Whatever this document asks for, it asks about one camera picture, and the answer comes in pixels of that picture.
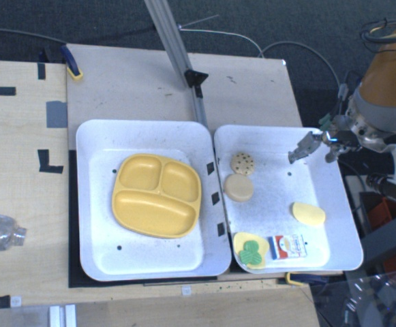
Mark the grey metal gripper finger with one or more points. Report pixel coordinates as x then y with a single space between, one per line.
332 153
303 148

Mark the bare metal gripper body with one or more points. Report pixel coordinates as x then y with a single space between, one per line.
361 133

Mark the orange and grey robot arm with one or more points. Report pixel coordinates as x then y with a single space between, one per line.
381 77

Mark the white plastic tray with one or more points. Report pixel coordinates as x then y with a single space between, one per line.
150 257
276 189

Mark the chocolate chip biscuit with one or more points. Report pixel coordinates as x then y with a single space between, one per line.
242 163

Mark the yellow oval toy food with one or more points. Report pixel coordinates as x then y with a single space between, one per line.
308 214

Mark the beige round biscuit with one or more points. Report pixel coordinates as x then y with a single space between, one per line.
238 187

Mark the red and white carton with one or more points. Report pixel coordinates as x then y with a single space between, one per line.
288 247

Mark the yellow flat toy slice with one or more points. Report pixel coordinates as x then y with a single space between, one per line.
243 240

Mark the green toy broccoli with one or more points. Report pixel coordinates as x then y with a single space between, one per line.
251 254

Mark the yellow divided plate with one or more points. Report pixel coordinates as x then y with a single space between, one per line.
156 213

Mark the black cylinder on white bracket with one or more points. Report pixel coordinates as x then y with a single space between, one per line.
383 184

